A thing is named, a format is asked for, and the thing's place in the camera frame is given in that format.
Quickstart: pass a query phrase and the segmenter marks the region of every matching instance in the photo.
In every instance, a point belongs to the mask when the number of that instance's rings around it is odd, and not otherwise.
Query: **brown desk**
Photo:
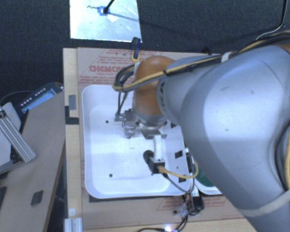
[[[78,111],[78,68],[77,50],[63,50],[64,64],[64,86],[65,86],[65,105],[69,106],[69,96],[76,97],[76,109],[70,110],[70,117],[79,117]],[[67,157],[67,182],[68,182],[68,209],[69,218],[82,218],[82,189],[81,189],[81,153],[79,125],[66,125],[66,157]],[[153,226],[129,226],[118,228],[88,229],[85,232],[136,232],[143,227],[162,227],[163,225]],[[255,230],[246,219],[228,219],[216,221],[188,222],[184,232],[207,232],[207,231],[246,231]]]
[[[23,137],[37,157],[9,171],[0,180],[7,187],[0,210],[0,232],[45,232],[64,159],[64,93],[30,110]],[[42,200],[31,205],[33,194]]]

